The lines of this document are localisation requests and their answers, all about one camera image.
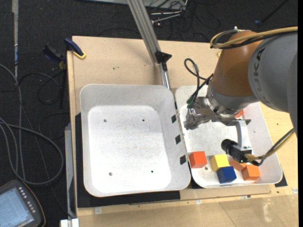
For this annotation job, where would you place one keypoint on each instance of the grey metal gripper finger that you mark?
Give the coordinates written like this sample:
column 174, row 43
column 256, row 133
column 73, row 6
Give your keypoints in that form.
column 196, row 124
column 188, row 124

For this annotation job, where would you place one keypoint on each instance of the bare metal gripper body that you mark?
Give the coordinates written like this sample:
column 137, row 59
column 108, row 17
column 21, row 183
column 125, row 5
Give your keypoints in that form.
column 206, row 113

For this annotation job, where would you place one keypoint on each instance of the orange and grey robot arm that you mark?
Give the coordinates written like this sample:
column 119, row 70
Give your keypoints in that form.
column 239, row 67

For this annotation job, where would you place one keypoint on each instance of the white plastic tray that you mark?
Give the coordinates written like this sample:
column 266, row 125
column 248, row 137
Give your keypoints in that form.
column 208, row 138
column 130, row 141

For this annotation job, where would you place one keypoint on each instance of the orange cube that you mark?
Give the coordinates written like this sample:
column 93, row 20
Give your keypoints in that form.
column 251, row 172
column 236, row 165
column 239, row 114

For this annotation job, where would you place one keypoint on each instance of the red cube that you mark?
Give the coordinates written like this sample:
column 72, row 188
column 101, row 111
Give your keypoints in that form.
column 198, row 159

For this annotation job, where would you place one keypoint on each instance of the yellow cube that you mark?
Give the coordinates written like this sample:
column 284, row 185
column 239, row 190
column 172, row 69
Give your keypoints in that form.
column 219, row 162

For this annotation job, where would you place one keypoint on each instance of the blue cube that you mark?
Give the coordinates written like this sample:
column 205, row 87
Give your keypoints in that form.
column 226, row 174

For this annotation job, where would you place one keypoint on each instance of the pale wood board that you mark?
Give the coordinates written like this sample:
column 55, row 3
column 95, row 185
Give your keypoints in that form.
column 113, row 63

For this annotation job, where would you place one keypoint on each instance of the black cylinder on white bracket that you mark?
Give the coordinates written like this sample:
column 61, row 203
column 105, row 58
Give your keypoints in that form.
column 233, row 148

